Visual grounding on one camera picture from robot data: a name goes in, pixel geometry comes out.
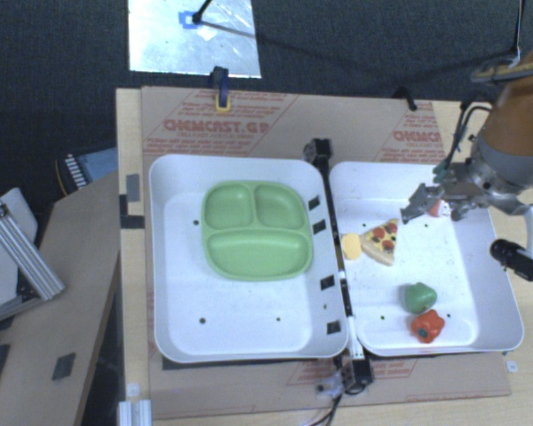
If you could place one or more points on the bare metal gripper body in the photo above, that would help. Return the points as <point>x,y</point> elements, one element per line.
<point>479,186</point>

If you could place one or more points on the brown cardboard board red print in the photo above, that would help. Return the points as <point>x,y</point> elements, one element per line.
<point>266,118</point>

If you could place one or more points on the yellow round biscuit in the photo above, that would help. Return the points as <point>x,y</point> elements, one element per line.
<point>351,246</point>

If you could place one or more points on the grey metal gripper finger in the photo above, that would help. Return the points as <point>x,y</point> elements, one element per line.
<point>419,202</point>
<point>466,209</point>

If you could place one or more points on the black cylinder on white bracket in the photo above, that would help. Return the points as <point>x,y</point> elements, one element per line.
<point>515,255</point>

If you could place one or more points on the green divided plate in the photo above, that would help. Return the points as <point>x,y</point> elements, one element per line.
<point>257,246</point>

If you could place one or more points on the toy pizza slice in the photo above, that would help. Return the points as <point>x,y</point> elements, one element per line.
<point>382,242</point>

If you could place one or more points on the thin black and white rod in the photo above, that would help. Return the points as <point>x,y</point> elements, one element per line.
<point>336,238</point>

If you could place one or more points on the orange toy bell pepper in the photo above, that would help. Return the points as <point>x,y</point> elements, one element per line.
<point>427,325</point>

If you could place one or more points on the white plastic tray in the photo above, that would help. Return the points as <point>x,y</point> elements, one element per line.
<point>435,260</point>
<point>248,313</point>

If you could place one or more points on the green toy bell pepper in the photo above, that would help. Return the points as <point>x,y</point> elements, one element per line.
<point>419,297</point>

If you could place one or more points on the red and white small object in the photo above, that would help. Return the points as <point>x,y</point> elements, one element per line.
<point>436,209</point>

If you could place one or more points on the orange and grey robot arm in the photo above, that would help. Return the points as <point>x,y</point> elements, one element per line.
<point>515,122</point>

